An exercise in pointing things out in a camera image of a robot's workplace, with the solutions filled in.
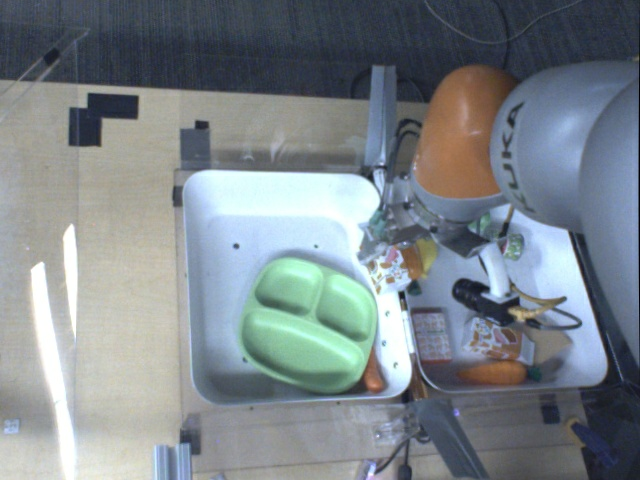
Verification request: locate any green divided plate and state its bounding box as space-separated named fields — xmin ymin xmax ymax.
xmin=238 ymin=256 xmax=379 ymax=396

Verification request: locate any beige bread slice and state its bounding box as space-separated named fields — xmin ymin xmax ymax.
xmin=521 ymin=324 xmax=574 ymax=365

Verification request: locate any red and white packet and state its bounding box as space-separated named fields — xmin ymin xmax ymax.
xmin=410 ymin=307 xmax=453 ymax=365

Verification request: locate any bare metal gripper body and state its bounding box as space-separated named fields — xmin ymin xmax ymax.
xmin=359 ymin=201 xmax=442 ymax=250

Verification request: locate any white plastic tray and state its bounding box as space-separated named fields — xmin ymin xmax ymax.
xmin=181 ymin=169 xmax=414 ymax=407
xmin=403 ymin=202 xmax=610 ymax=395

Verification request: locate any green and white packet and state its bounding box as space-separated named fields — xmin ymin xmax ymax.
xmin=468 ymin=212 xmax=495 ymax=237

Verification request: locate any orange carrot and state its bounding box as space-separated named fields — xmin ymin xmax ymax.
xmin=455 ymin=359 xmax=544 ymax=387

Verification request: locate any orange sausage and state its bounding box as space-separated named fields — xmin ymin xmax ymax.
xmin=362 ymin=347 xmax=386 ymax=395

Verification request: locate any white carton with orange print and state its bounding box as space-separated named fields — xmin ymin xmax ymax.
xmin=461 ymin=315 xmax=537 ymax=365
xmin=366 ymin=242 xmax=426 ymax=295

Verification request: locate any black and white thin rod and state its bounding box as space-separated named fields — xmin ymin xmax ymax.
xmin=398 ymin=291 xmax=417 ymax=355

